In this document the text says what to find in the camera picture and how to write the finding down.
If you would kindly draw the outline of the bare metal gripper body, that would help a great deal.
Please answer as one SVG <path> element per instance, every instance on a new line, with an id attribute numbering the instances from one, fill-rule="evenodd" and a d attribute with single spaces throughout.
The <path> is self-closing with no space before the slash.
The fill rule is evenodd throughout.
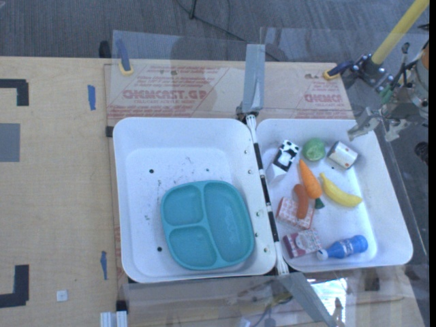
<path id="1" fill-rule="evenodd" d="M 429 119 L 429 82 L 419 78 L 410 78 L 407 82 L 390 82 L 381 95 L 381 115 L 387 119 L 405 119 L 408 121 L 427 121 Z"/>

